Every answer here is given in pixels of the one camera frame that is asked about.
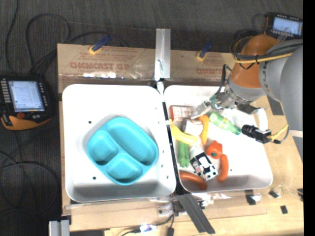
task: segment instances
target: button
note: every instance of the button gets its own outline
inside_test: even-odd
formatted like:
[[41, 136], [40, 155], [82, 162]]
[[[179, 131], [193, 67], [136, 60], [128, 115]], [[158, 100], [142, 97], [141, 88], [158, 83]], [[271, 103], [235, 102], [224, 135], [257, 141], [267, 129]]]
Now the button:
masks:
[[16, 117], [17, 117], [18, 119], [24, 119], [25, 114], [24, 114], [23, 112], [18, 112], [17, 115], [16, 115]]

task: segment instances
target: yellow banana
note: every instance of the yellow banana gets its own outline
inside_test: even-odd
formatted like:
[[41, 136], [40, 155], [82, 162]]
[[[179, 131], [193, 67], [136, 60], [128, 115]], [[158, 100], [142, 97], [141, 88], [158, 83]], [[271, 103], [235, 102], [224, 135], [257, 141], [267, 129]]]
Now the yellow banana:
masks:
[[169, 120], [169, 124], [170, 124], [170, 127], [171, 127], [171, 132], [172, 132], [172, 135], [173, 137], [178, 140], [178, 141], [181, 141], [185, 144], [189, 144], [189, 145], [192, 145], [196, 142], [199, 141], [199, 137], [197, 136], [192, 136], [192, 135], [188, 135], [188, 134], [185, 134], [183, 133], [173, 122], [172, 120]]

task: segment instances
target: blue divided plate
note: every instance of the blue divided plate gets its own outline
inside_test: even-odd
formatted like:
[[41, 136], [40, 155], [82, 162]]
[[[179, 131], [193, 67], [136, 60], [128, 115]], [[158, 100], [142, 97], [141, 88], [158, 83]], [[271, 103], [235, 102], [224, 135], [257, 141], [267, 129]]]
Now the blue divided plate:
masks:
[[87, 154], [114, 183], [130, 185], [155, 164], [158, 146], [133, 121], [115, 117], [90, 137]]

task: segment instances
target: yellow and blue clamp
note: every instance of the yellow and blue clamp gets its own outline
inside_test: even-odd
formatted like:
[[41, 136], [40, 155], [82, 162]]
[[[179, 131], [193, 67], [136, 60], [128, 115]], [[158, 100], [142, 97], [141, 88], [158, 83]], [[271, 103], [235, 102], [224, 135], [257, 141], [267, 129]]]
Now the yellow and blue clamp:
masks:
[[100, 41], [98, 41], [95, 45], [91, 46], [89, 51], [90, 54], [95, 55], [102, 50], [102, 46], [107, 45], [109, 41], [112, 40], [110, 35], [103, 37]]
[[208, 42], [205, 47], [198, 53], [197, 59], [203, 61], [206, 57], [207, 51], [209, 51], [211, 47], [211, 42]]

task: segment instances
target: plastic bottle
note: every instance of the plastic bottle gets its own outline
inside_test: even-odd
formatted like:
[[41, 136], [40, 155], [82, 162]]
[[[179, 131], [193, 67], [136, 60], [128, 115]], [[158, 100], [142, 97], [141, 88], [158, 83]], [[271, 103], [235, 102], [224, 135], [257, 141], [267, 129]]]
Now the plastic bottle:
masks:
[[233, 123], [227, 118], [221, 116], [219, 113], [213, 111], [209, 115], [209, 120], [214, 125], [218, 126], [221, 129], [229, 130], [232, 133], [239, 135], [241, 133], [241, 129], [233, 125]]

